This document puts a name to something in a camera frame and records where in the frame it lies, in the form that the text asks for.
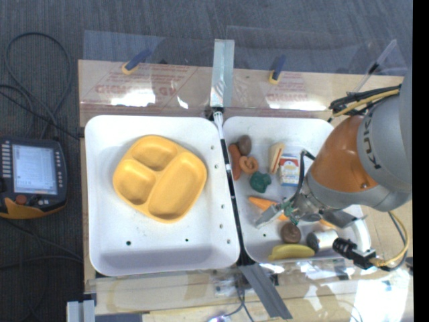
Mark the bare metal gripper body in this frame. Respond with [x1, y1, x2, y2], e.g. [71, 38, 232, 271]
[277, 193, 326, 223]

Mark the orange carrot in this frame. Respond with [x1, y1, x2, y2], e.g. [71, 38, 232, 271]
[247, 195, 290, 221]

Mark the green broccoli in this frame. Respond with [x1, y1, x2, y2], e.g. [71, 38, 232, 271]
[249, 171, 272, 193]

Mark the red and white carton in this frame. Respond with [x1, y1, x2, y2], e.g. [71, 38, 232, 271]
[278, 152, 300, 187]

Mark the yellow banana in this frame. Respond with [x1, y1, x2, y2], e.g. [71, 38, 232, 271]
[267, 243, 316, 262]

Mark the small silver can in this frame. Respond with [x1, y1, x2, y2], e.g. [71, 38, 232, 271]
[305, 228, 339, 254]

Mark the orange-brown pretzel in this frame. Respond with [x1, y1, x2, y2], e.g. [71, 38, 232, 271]
[238, 155, 259, 176]

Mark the toy sandwich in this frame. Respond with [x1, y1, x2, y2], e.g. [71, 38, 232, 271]
[267, 142, 286, 176]

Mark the orange sausage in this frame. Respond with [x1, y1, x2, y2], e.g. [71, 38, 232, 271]
[227, 142, 243, 181]

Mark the white plastic tray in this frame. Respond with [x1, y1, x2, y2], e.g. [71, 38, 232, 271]
[222, 115, 373, 265]
[83, 114, 241, 277]

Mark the brown potato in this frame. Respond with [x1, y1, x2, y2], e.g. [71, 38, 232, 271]
[237, 134, 253, 156]

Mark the yellow divided plate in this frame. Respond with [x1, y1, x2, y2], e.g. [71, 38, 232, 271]
[112, 134, 208, 224]

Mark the brown cardboard board, red print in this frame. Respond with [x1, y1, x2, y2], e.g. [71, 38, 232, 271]
[77, 58, 414, 322]

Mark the black cylinder on white bracket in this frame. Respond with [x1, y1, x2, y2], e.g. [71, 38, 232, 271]
[331, 215, 378, 270]

